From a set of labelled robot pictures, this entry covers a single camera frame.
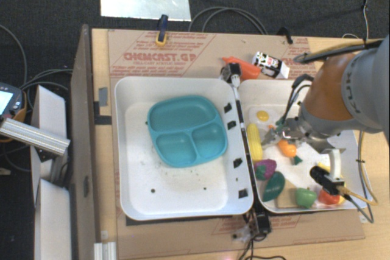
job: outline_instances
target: teal plate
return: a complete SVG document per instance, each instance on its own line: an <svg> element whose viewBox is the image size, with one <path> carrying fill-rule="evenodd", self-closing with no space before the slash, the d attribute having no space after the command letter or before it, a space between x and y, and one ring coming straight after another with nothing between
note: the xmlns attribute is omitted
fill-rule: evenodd
<svg viewBox="0 0 390 260"><path fill-rule="evenodd" d="M183 96L153 105L147 125L160 158L188 167L221 156L227 148L224 124L214 104L202 96Z"/></svg>

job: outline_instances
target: yellow corn toy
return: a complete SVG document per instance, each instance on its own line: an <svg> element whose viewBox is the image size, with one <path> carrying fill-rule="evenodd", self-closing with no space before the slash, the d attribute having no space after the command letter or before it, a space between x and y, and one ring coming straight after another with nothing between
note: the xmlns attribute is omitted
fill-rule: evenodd
<svg viewBox="0 0 390 260"><path fill-rule="evenodd" d="M263 159L263 148L261 147L260 134L255 124L249 124L246 130L249 144L249 152L254 162Z"/></svg>

